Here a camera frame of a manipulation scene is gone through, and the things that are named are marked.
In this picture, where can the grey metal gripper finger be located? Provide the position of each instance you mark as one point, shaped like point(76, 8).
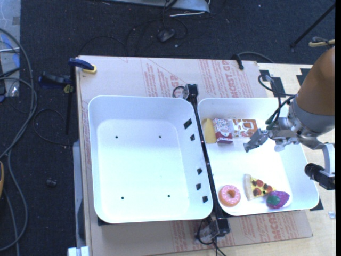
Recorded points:
point(258, 135)
point(250, 144)

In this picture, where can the pizza slice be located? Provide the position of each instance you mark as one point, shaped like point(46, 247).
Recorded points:
point(255, 187)

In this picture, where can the white plastic tray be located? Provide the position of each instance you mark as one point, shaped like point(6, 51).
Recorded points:
point(138, 159)
point(261, 161)

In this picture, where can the brown cardboard board red print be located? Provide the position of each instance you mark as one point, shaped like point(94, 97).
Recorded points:
point(160, 73)

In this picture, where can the red and white carton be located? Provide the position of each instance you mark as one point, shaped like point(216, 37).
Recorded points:
point(223, 131)

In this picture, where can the orange and white carton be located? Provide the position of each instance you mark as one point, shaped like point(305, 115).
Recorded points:
point(243, 127)

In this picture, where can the black cylinder on white bracket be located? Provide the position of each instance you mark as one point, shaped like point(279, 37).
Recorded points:
point(322, 176)

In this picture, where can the yellow cheese wedge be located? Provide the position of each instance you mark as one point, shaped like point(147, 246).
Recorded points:
point(208, 132)

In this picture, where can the pink doughnut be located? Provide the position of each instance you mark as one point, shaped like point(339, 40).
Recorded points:
point(229, 195)

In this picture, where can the purple grapes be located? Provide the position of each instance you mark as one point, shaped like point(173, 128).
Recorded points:
point(278, 199)

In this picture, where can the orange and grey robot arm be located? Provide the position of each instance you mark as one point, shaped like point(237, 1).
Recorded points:
point(317, 84)

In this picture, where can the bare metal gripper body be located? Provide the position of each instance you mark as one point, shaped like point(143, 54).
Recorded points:
point(286, 135)

